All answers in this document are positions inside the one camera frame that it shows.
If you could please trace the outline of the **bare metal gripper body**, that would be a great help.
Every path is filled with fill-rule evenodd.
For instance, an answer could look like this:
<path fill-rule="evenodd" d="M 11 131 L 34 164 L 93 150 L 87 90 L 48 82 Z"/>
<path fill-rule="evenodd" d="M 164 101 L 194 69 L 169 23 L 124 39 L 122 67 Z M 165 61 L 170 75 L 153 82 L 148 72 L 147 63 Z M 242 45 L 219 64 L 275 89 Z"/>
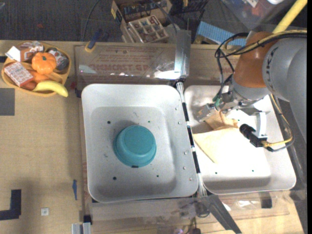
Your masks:
<path fill-rule="evenodd" d="M 228 91 L 221 94 L 214 103 L 208 104 L 209 113 L 228 112 L 235 109 L 252 108 L 264 97 L 264 88 L 229 85 Z"/>

